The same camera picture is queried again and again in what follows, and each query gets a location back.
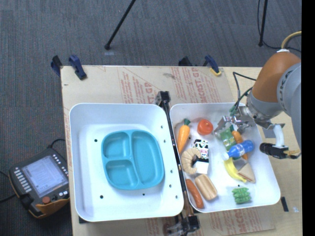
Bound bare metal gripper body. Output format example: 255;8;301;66
232;106;257;128

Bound small orange carrot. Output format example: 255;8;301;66
231;130;249;161

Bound green packet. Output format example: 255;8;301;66
219;127;238;151

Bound blue bottle white cap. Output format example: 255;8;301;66
223;139;254;161

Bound orange-red tomato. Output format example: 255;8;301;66
197;118;214;136

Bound cow print milk carton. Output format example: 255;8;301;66
192;139;210;175

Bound yellow banana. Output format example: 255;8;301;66
223;157;248;183

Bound large orange carrot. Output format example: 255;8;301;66
177;118;191;155

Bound triangular sandwich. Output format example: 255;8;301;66
237;162;256;184

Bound tan croissant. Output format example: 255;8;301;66
181;147;202;175

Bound white plastic tray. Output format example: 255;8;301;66
169;102;282;214
69;103;185;223

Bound green pea pods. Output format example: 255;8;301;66
231;187;252;205

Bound tan hot dog bun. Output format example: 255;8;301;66
194;174;219;202

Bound orange sausage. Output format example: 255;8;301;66
185;178;205;209

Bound blue divided plate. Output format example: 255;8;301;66
100;129;165;191

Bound brown cardboard board red print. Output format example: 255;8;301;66
60;65;276;236

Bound black tripod leg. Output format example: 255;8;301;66
104;0;143;51
258;0;271;48

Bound black cylinder on white bracket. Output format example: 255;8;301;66
259;123;290;160

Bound black block with thin wires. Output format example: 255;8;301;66
165;214;200;235
155;90;172;107

